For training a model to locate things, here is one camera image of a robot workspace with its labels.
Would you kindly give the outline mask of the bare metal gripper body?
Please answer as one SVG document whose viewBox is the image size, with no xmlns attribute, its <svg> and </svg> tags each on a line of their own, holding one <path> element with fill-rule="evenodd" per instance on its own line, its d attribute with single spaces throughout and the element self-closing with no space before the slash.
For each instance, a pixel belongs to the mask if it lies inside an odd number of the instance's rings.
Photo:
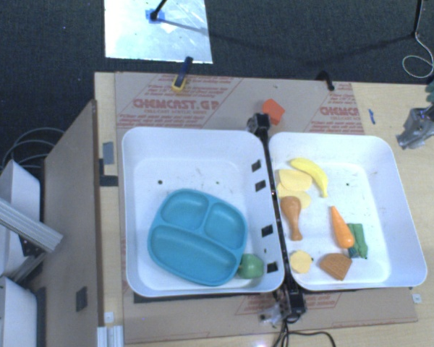
<svg viewBox="0 0 434 347">
<path fill-rule="evenodd" d="M 413 108 L 409 113 L 411 138 L 434 136 L 434 104 L 427 108 Z"/>
</svg>

